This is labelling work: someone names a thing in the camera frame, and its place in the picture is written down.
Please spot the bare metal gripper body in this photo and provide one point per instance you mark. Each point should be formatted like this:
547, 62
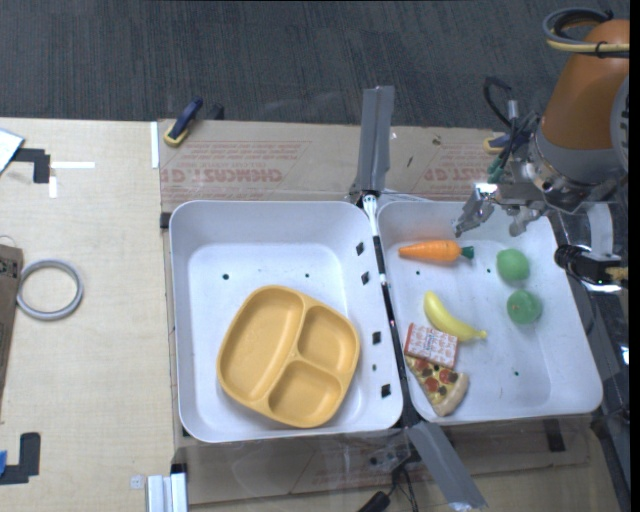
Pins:
555, 192

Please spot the orange and white packet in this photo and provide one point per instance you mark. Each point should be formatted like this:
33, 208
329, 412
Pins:
431, 345

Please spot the white plastic tray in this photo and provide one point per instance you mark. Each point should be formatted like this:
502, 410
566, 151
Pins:
525, 360
210, 320

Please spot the orange carrot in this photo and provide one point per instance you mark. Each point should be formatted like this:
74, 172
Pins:
432, 251

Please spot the brown cardboard board red print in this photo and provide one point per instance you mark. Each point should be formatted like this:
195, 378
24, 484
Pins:
300, 160

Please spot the black cylinder on white bracket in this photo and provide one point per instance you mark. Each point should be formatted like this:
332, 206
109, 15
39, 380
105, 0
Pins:
585, 262

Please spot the pizza slice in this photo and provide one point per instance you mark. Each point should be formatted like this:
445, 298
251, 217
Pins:
442, 385

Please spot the grey tape roll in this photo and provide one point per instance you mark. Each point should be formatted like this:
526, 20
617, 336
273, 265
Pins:
24, 305

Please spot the green apple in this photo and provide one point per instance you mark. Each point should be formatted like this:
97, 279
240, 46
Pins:
524, 306
512, 265

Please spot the yellow divided plate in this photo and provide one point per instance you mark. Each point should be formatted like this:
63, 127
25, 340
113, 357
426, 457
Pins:
280, 350

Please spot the yellow banana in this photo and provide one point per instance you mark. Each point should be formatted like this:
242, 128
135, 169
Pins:
442, 317

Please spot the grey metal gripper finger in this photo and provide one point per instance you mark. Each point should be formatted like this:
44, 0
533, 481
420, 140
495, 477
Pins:
474, 212
525, 220

